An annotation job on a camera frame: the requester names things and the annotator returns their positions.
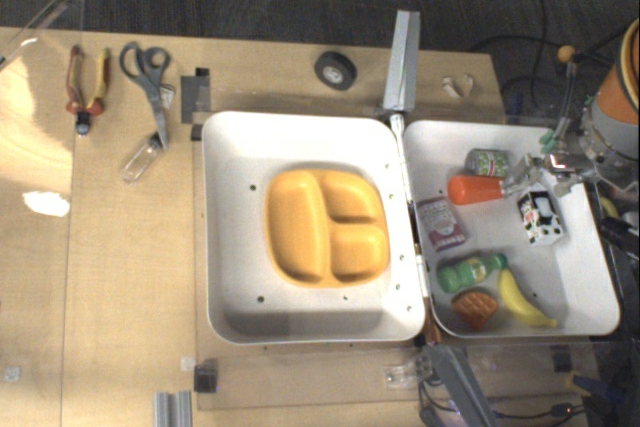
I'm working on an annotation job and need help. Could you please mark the orange divided plate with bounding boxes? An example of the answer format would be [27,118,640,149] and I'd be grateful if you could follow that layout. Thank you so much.
[264,168,392,289]

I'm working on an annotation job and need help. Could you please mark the black cylinder on white bracket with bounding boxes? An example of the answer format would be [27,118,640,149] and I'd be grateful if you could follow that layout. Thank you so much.
[598,209,640,257]

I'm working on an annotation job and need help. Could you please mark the grey scissors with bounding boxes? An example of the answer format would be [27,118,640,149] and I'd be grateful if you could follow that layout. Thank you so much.
[118,41,173,152]

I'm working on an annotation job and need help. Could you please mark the white cow print carton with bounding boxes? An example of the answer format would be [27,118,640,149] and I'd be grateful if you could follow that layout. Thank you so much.
[515,189,567,247]

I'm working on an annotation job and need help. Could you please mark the red and pink packet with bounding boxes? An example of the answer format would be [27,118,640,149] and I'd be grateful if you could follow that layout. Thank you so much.
[416,196,468,253]

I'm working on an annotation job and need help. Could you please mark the orange brown toy bread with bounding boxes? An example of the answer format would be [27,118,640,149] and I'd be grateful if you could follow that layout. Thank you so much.
[450,290,500,332]

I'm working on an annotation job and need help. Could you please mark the green bottle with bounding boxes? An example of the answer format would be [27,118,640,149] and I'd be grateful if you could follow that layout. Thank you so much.
[435,252,509,294]

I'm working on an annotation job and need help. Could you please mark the yellow banana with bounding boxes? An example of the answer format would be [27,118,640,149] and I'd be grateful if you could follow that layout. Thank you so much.
[496,267,559,329]

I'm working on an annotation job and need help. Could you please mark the red and yellow pliers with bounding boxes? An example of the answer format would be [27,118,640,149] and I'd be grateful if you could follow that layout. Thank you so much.
[65,45,113,137]

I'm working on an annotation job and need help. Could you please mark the green can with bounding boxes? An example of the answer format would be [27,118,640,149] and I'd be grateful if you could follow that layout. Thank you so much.
[464,148,512,179]

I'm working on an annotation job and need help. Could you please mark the white plastic tray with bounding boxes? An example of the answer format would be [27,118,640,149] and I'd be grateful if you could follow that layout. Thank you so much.
[402,119,623,341]
[200,109,428,346]

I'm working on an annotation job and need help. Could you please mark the clear plastic bottle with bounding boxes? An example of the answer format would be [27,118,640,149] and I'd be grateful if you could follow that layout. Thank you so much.
[119,132,164,185]

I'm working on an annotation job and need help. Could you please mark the orange carrot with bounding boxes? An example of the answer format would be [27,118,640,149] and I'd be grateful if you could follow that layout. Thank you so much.
[446,174,507,207]

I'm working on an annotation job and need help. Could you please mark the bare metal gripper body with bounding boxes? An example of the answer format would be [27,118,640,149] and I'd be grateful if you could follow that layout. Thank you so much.
[542,133,602,186]

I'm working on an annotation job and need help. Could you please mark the black tape roll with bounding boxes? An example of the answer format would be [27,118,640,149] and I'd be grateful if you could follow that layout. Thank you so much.
[313,50,358,92]

